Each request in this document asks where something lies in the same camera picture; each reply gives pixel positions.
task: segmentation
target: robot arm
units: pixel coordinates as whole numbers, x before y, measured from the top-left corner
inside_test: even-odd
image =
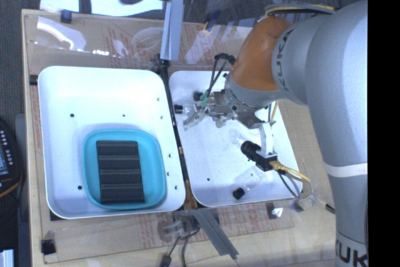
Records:
[[[245,40],[206,114],[247,128],[273,101],[308,106],[336,212],[336,266],[368,265],[368,2],[290,25],[267,17]]]

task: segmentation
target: small black object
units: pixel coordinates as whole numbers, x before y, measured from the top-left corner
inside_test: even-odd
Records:
[[[96,148],[101,203],[144,203],[138,143],[97,141]]]
[[[182,114],[183,113],[183,106],[181,104],[175,104],[174,105],[174,111],[176,114]]]
[[[273,167],[269,162],[278,159],[278,154],[276,153],[269,153],[266,157],[262,157],[258,153],[258,151],[261,150],[261,147],[251,141],[245,141],[240,147],[240,150],[247,156],[247,158],[253,160],[256,163],[256,166],[263,171],[272,170]]]
[[[203,95],[203,93],[201,93],[200,91],[195,91],[193,93],[193,100],[194,101],[200,101],[202,95]]]
[[[325,209],[330,213],[335,214],[335,209],[330,204],[325,204]]]
[[[266,203],[266,209],[269,219],[278,218],[275,214],[273,214],[273,210],[275,209],[274,203]]]
[[[73,16],[72,11],[69,11],[66,9],[62,10],[61,11],[61,22],[64,24],[70,24],[72,22],[72,18],[73,18],[72,16]]]
[[[236,199],[241,199],[244,196],[245,192],[244,189],[242,187],[239,187],[238,189],[235,189],[232,192],[232,195],[236,198]]]
[[[162,257],[160,267],[168,267],[171,264],[172,258],[170,256]]]
[[[29,75],[29,84],[33,86],[37,86],[39,76],[37,74],[30,74]]]
[[[54,254],[56,252],[56,244],[54,239],[42,239],[42,254]]]

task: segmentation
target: black clip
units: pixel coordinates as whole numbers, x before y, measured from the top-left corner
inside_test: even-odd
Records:
[[[70,24],[72,22],[73,12],[67,9],[61,11],[61,22],[64,24]]]
[[[32,86],[37,86],[38,84],[38,76],[37,74],[30,74],[29,75],[29,84]]]
[[[54,254],[56,252],[56,244],[53,239],[42,239],[42,254]]]

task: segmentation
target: metal bracket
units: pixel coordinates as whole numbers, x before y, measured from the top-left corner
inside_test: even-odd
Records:
[[[220,227],[212,212],[208,208],[196,209],[192,211],[203,230],[206,232],[211,243],[218,251],[220,256],[228,254],[233,260],[238,258],[239,252],[233,246],[223,229]]]
[[[160,59],[178,61],[183,23],[183,0],[167,2]]]

